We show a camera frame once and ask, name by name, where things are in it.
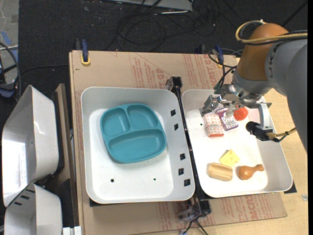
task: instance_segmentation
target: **red tomato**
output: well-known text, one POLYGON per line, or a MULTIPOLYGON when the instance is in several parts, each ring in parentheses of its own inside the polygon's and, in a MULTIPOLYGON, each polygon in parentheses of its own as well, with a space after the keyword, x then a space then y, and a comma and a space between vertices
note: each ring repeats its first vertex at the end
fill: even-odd
POLYGON ((234 111, 234 117, 237 121, 244 120, 248 116, 248 112, 248 109, 244 106, 243 108, 234 111))

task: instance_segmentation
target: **white container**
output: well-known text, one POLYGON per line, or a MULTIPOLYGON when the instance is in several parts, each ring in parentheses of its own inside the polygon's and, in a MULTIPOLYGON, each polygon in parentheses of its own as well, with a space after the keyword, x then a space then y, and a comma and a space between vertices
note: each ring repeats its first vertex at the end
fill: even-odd
POLYGON ((29 85, 2 132, 4 205, 29 183, 55 172, 58 162, 54 103, 29 85))
POLYGON ((246 119, 238 121, 239 127, 224 132, 224 136, 208 137, 200 109, 211 94, 214 94, 214 90, 188 90, 182 95, 187 129, 203 191, 218 198, 290 189, 292 176, 281 144, 260 141, 246 130, 249 121, 260 122, 257 109, 249 109, 246 119), (209 177, 207 165, 220 163, 221 156, 230 149, 240 158, 233 167, 233 179, 225 182, 209 177), (262 164, 265 171, 256 172, 249 180, 239 179, 237 170, 240 166, 257 164, 262 164))
POLYGON ((195 183, 189 150, 179 103, 172 92, 90 87, 81 95, 81 106, 86 188, 93 201, 112 204, 182 201, 192 197, 195 183), (106 110, 129 103, 143 103, 154 110, 166 134, 167 146, 154 158, 120 164, 106 150, 100 118, 106 110))
POLYGON ((33 183, 5 211, 4 235, 60 235, 62 227, 59 197, 33 183))

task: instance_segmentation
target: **cardboard sheet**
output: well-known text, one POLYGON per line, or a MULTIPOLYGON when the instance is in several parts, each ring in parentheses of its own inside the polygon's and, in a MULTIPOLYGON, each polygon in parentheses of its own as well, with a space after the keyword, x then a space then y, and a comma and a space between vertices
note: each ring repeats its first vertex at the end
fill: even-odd
MULTIPOLYGON (((207 55, 90 51, 90 66, 81 64, 80 51, 69 55, 76 180, 79 220, 86 235, 133 235, 184 230, 188 222, 178 220, 186 202, 132 203, 90 206, 86 192, 80 97, 93 86, 123 88, 165 87, 171 76, 182 77, 183 90, 211 89, 223 71, 207 55)), ((225 63, 237 64, 233 56, 225 63)), ((230 83, 227 76, 225 83, 230 83)), ((203 226, 238 223, 287 216, 281 194, 238 196, 210 200, 212 213, 199 220, 203 226)))

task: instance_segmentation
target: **blue plate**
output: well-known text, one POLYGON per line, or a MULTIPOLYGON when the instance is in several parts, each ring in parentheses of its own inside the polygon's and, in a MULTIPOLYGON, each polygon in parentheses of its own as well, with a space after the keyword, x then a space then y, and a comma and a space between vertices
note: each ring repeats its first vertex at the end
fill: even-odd
POLYGON ((119 163, 153 158, 166 147, 166 136, 155 112, 145 104, 110 108, 100 119, 103 141, 110 156, 119 163))

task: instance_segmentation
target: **black floor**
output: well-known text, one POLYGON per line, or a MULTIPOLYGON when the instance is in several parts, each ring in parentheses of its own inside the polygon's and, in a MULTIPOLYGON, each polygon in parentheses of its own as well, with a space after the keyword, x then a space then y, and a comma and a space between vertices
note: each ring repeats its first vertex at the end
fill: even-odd
MULTIPOLYGON (((112 1, 20 0, 22 91, 31 84, 50 96, 65 83, 70 105, 67 64, 75 38, 85 38, 90 50, 194 53, 201 44, 207 51, 216 44, 240 50, 235 31, 247 21, 307 30, 306 1, 194 0, 193 12, 161 15, 168 10, 112 1), (41 68, 26 71, 33 67, 41 68)), ((0 130, 15 105, 13 98, 0 98, 0 130)))

